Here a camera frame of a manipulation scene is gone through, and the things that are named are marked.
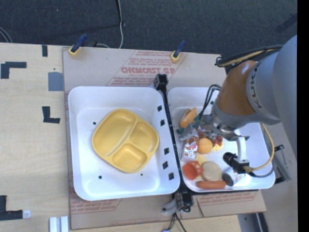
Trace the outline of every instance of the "yellow divided plate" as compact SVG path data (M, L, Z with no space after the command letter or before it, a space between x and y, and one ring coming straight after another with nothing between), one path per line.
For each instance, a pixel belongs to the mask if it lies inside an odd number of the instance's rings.
M113 167L134 173L142 169L159 145L156 130L126 109L110 112L92 135L94 151Z

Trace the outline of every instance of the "cardboard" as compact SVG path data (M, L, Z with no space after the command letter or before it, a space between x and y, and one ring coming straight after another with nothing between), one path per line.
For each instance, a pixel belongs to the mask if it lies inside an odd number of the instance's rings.
M71 229L86 229L156 221L169 221L161 206L172 200L171 195L85 201L73 187L70 157L70 125L67 97L78 86L140 86L153 84L156 74L166 74L168 91L173 87L209 87L221 85L225 70L216 67L218 55L181 53L177 62L171 52L82 48L71 56L63 48L64 91L66 97L67 147L70 184ZM181 213L182 219L225 216L265 211L260 191L220 193L193 196L190 212Z

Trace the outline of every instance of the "white tray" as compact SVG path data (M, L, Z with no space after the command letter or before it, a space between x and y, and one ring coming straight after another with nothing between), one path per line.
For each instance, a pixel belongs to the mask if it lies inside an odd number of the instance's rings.
M176 87L171 89L168 92L168 101L169 109L172 117L173 129L175 132L176 145L178 149L178 155L181 157L183 143L179 140L179 135L176 132L176 129L179 128L179 121L183 115L185 109L187 108L197 108L197 112L200 112L207 94L208 88L203 87ZM212 100L214 101L218 92L214 92ZM209 106L204 114L210 114L211 106ZM249 139L246 141L247 148L247 159L250 161L250 166L258 167L263 165L269 159L269 153L263 138L262 130L258 123L248 124L237 131L239 135L249 136ZM212 151L205 156L207 161L216 162L225 172L230 168L223 161L223 154L225 152L238 153L236 142L229 142L224 139L224 147L220 151ZM181 166L185 165L185 162L181 160ZM267 167L255 171L256 175L265 175L269 173L272 169L272 164L269 164ZM245 175L245 178L241 179L234 186L226 186L224 189L201 189L196 186L196 181L190 180L183 175L184 182L192 191L195 192L220 192L220 191L236 191L236 190L251 190L251 189L267 189L274 185L275 174L274 172L265 178L251 177L248 174Z
M94 201L170 194L178 189L179 171L164 102L158 91L150 87L76 87L69 93L68 102L73 182L78 196ZM158 149L136 173L112 167L91 145L96 127L118 108L134 112L159 134Z

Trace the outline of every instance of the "wooden table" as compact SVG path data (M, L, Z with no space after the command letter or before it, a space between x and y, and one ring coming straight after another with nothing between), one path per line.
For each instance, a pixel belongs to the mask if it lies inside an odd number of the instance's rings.
M64 92L48 90L48 73L62 72L62 46L0 43L0 63L26 62L0 79L0 195L7 210L30 210L31 218L0 221L0 231L48 231L50 217L70 217ZM42 107L60 123L43 123ZM239 232L237 215L187 219L187 231ZM169 222L81 231L162 231ZM172 231L182 231L178 222Z

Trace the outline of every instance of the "black carpet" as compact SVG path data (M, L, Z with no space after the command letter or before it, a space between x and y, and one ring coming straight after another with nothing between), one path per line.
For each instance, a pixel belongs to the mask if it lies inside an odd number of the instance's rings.
M0 0L15 43L72 45L86 33L118 48L115 0ZM283 44L297 34L297 0L120 0L126 49L222 54Z

